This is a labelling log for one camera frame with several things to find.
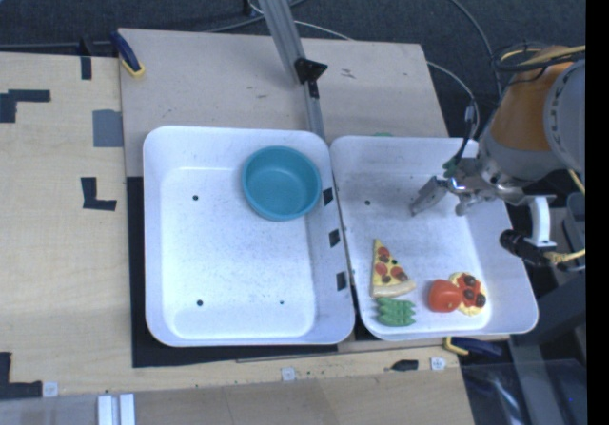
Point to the red toy tomato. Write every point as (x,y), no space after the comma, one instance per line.
(443,297)

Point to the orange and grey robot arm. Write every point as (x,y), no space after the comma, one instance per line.
(521,119)

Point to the yellow biscuit with dark dots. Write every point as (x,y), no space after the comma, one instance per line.
(472,295)

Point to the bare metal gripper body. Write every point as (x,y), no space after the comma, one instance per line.
(485,183)

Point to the black cylinder on white bracket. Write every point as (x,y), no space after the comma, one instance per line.
(540,221)

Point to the teal bowl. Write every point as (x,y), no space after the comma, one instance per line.
(280,183)

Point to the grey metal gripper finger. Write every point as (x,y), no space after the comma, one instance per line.
(465,206)
(428,195)

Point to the pale wood board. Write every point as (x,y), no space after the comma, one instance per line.
(214,81)

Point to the toy pizza slice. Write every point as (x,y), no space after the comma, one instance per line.
(386,273)

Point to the white plastic tray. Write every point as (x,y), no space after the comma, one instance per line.
(228,247)
(428,233)

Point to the green toy pea pods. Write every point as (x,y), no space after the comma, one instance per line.
(395,313)

